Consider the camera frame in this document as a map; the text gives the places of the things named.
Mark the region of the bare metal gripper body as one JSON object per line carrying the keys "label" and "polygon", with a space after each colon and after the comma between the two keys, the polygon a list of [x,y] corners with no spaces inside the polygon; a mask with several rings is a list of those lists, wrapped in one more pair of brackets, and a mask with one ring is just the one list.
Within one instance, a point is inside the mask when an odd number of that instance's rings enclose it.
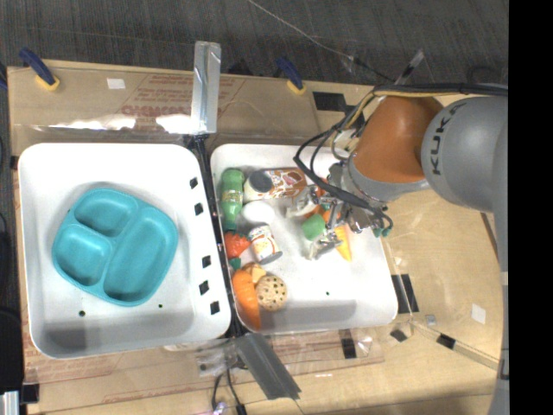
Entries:
{"label": "bare metal gripper body", "polygon": [[370,229],[373,234],[391,232],[392,220],[386,213],[392,192],[389,183],[364,177],[348,164],[333,164],[329,169],[328,181],[331,186],[360,199],[360,202],[354,204],[345,200],[343,194],[340,198],[344,221],[354,233],[366,229]]}

